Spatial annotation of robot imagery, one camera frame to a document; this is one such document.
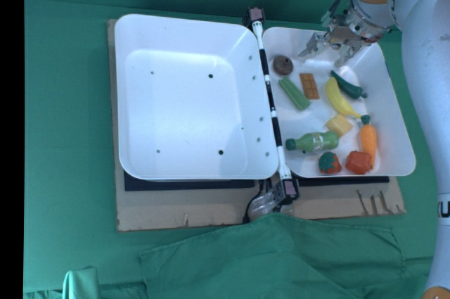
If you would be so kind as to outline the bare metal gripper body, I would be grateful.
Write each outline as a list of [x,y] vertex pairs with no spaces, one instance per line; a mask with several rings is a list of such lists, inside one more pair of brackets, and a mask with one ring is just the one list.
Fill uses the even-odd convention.
[[355,5],[348,5],[342,13],[330,13],[327,27],[326,40],[341,46],[367,46],[385,34],[385,27],[372,23]]

